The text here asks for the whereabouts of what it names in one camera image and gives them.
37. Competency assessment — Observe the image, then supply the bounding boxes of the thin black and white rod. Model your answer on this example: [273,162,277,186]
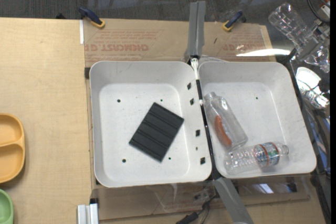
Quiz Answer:
[191,58,219,180]

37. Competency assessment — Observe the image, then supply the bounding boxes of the black ribbed rectangular pad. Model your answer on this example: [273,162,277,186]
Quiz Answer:
[128,102,185,163]

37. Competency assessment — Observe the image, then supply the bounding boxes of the clear glass bottle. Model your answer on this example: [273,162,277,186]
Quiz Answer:
[203,91,249,151]

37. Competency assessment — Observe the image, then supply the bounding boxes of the brown cardboard board red print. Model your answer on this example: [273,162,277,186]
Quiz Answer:
[83,17,311,221]

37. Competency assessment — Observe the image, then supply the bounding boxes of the white plastic tray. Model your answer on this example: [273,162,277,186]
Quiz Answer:
[197,61,318,180]
[89,60,213,188]

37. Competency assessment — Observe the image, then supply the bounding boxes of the clear plastic bottle with label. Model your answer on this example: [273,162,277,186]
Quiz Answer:
[223,142,290,176]

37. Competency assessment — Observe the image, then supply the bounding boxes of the orange divided plate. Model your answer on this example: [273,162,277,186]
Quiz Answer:
[0,113,26,184]

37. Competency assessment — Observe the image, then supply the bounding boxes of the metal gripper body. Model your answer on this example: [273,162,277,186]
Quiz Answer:
[316,20,331,47]

